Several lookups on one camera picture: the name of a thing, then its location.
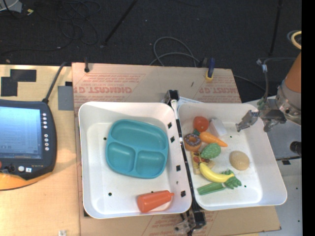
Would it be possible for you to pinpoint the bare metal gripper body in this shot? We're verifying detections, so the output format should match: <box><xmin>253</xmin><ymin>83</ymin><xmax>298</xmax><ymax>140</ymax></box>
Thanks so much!
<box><xmin>258</xmin><ymin>101</ymin><xmax>302</xmax><ymax>126</ymax></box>

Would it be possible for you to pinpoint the white carton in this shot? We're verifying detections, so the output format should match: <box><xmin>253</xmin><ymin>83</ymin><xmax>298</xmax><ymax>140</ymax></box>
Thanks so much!
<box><xmin>209</xmin><ymin>118</ymin><xmax>228</xmax><ymax>137</ymax></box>

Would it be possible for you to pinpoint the orange carrot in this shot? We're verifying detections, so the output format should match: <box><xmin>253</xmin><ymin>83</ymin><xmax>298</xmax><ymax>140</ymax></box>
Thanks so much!
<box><xmin>192</xmin><ymin>129</ymin><xmax>228</xmax><ymax>148</ymax></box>

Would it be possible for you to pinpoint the beige potato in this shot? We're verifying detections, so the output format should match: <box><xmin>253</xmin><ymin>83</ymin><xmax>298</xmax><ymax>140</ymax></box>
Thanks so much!
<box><xmin>229</xmin><ymin>150</ymin><xmax>251</xmax><ymax>171</ymax></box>

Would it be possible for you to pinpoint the red tomato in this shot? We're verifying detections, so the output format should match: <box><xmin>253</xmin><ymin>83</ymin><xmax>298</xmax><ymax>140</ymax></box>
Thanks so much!
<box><xmin>192</xmin><ymin>116</ymin><xmax>210</xmax><ymax>133</ymax></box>

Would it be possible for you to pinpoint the green leafy vegetable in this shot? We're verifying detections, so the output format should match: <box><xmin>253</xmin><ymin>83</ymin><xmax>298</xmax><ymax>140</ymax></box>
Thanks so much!
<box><xmin>199</xmin><ymin>143</ymin><xmax>222</xmax><ymax>160</ymax></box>

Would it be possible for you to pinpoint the white plastic tray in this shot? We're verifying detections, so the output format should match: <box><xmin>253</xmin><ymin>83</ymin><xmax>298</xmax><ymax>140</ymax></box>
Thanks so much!
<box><xmin>78</xmin><ymin>101</ymin><xmax>193</xmax><ymax>219</ymax></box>
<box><xmin>177</xmin><ymin>102</ymin><xmax>288</xmax><ymax>211</ymax></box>

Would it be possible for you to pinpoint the brown doughnut with sprinkles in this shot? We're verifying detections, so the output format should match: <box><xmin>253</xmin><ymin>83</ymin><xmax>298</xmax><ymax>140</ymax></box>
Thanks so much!
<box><xmin>183</xmin><ymin>133</ymin><xmax>203</xmax><ymax>153</ymax></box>

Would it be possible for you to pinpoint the yellow banana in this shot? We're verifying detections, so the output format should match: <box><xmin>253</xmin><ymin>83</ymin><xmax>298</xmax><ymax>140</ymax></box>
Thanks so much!
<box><xmin>198</xmin><ymin>162</ymin><xmax>235</xmax><ymax>183</ymax></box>

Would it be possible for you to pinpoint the pizza slice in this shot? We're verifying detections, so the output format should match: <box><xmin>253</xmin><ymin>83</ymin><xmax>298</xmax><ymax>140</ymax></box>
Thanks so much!
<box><xmin>190</xmin><ymin>151</ymin><xmax>216</xmax><ymax>175</ymax></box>

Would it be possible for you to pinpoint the thin black and white rod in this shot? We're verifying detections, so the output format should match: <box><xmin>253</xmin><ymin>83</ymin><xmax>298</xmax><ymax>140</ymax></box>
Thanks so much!
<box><xmin>170</xmin><ymin>99</ymin><xmax>200</xmax><ymax>215</ymax></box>

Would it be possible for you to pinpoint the green celery stalk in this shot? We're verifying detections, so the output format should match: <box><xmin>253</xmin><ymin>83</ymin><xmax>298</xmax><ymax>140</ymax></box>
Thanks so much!
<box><xmin>196</xmin><ymin>169</ymin><xmax>243</xmax><ymax>196</ymax></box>

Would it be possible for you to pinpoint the brown cardboard board red print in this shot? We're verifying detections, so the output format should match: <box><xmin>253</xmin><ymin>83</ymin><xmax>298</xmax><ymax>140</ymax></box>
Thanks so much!
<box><xmin>71</xmin><ymin>62</ymin><xmax>282</xmax><ymax>236</ymax></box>

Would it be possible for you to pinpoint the blue divided plate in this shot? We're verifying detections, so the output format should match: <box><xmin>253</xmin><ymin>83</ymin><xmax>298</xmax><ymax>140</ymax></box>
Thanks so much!
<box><xmin>105</xmin><ymin>118</ymin><xmax>170</xmax><ymax>179</ymax></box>

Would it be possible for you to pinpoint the orange squeeze bottle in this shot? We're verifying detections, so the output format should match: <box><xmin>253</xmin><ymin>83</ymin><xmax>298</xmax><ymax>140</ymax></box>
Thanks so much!
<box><xmin>136</xmin><ymin>190</ymin><xmax>175</xmax><ymax>213</ymax></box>

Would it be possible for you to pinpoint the black cylinder on white bracket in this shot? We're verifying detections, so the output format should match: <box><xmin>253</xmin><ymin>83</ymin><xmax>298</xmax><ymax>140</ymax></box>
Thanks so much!
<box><xmin>289</xmin><ymin>141</ymin><xmax>302</xmax><ymax>157</ymax></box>

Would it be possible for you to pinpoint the black block with thin wires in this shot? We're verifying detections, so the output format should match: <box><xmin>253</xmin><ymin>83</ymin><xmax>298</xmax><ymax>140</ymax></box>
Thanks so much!
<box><xmin>164</xmin><ymin>89</ymin><xmax>180</xmax><ymax>105</ymax></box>
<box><xmin>191</xmin><ymin>209</ymin><xmax>206</xmax><ymax>229</ymax></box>

